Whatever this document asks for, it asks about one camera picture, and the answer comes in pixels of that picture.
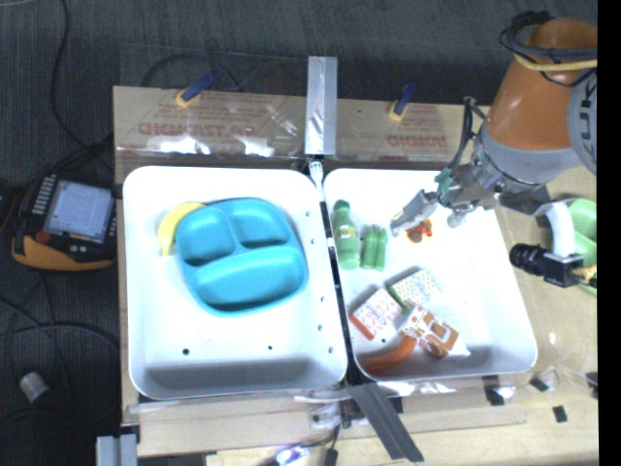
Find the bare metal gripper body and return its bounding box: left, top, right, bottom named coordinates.
left=438, top=155, right=507, bottom=212

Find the small orange toy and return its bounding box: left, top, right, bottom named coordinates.
left=406, top=218, right=434, bottom=244

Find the green plastic bottle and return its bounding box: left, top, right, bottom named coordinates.
left=330, top=199, right=362, bottom=271

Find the white and green packet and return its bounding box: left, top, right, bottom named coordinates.
left=387, top=268, right=442, bottom=311

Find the white plastic tray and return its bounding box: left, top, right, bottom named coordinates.
left=322, top=167, right=539, bottom=383
left=121, top=165, right=349, bottom=401

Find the green plastic object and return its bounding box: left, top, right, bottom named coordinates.
left=566, top=198, right=599, bottom=288

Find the blue divided plate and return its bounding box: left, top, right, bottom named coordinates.
left=174, top=196, right=311, bottom=317

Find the brown cardboard board red print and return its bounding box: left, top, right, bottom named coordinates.
left=112, top=84, right=549, bottom=458

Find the yellow banana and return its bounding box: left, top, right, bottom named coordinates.
left=156, top=201, right=208, bottom=257

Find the grey metal cylinder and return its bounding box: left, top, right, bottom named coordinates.
left=18, top=371, right=51, bottom=404

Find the black cylinder on white bracket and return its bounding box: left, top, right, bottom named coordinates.
left=508, top=200, right=586, bottom=289

